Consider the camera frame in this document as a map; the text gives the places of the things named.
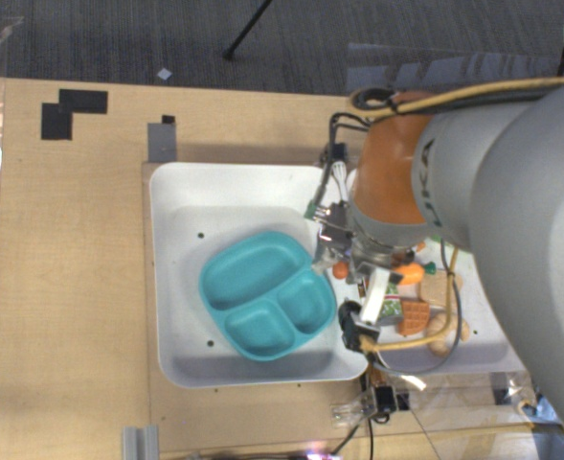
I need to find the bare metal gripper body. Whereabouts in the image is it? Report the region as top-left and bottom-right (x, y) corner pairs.
(317, 200), (407, 270)

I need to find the blue divided plate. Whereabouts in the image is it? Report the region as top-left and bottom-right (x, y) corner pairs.
(198, 230), (338, 363)

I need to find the green and red carton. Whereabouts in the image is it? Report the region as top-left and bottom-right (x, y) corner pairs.
(378, 283), (404, 328)

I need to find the orange carrot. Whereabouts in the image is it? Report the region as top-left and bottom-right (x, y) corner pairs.
(390, 261), (439, 288)

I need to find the orange waffle biscuit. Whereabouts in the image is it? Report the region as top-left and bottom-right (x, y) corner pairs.
(395, 299), (432, 337)

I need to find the tan bread slice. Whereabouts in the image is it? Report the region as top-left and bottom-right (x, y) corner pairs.
(418, 272), (464, 307)

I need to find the tan croissant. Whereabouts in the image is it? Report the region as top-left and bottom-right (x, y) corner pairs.
(426, 310), (472, 357)

